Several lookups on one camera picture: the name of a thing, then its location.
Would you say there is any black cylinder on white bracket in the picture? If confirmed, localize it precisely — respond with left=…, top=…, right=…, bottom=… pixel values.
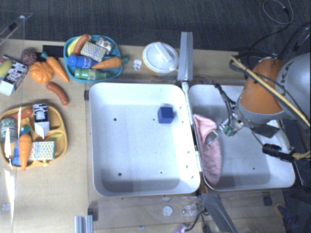
left=261, top=120, right=296, bottom=163

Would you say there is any green bottle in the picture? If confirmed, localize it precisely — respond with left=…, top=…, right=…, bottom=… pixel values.
left=74, top=67, right=110, bottom=81

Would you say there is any blue cube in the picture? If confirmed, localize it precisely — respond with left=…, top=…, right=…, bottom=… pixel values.
left=157, top=106, right=175, bottom=124

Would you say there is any clear plastic bottle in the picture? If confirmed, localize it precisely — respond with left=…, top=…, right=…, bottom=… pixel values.
left=181, top=196, right=205, bottom=217

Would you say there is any yellow-green banana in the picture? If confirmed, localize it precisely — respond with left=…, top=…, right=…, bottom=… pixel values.
left=0, top=59, right=14, bottom=80

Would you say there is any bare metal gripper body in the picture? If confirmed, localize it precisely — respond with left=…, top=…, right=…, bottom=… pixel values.
left=217, top=114, right=245, bottom=138

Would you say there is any yellow divided plate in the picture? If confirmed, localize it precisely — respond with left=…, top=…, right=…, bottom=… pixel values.
left=0, top=105, right=68, bottom=170

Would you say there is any yellow banana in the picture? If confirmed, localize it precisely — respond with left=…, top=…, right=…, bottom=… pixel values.
left=66, top=35, right=92, bottom=57

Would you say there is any blue divided plate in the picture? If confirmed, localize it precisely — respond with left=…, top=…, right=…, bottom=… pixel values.
left=63, top=34, right=123, bottom=83

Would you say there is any orange carrot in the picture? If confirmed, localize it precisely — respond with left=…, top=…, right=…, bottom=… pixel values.
left=18, top=126, right=33, bottom=172
left=91, top=56, right=129, bottom=70
left=40, top=51, right=70, bottom=83

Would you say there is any white plastic tray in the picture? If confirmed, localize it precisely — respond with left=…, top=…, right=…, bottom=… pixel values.
left=188, top=84, right=297, bottom=192
left=88, top=82, right=201, bottom=198

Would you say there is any yellow patterned carton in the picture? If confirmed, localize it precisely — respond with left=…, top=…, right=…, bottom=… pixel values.
left=80, top=41, right=108, bottom=63
left=28, top=140, right=56, bottom=161

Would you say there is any blue bottle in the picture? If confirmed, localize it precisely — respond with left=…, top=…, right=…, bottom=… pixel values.
left=11, top=143, right=22, bottom=167
left=67, top=54, right=99, bottom=69

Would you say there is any orange pumpkin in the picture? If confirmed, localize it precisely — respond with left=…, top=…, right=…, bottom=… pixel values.
left=29, top=61, right=55, bottom=84

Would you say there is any white can with orange print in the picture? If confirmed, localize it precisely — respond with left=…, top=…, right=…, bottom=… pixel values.
left=95, top=36, right=115, bottom=56

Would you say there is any green patterned can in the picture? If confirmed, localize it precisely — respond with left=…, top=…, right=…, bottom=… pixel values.
left=0, top=117, right=19, bottom=144

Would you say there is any yellow bowl with white lid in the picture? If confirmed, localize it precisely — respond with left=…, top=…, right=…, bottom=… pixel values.
left=141, top=41, right=180, bottom=77

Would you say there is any pink cloth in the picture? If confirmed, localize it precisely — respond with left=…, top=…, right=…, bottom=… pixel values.
left=192, top=114, right=223, bottom=187

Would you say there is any cow print milk carton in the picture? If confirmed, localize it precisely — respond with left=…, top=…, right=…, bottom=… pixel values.
left=0, top=55, right=28, bottom=97
left=32, top=103, right=51, bottom=140

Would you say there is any orange-brown sausage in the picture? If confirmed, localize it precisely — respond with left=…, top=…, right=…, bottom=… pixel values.
left=46, top=82, right=69, bottom=106
left=73, top=33, right=90, bottom=56
left=10, top=107, right=34, bottom=121

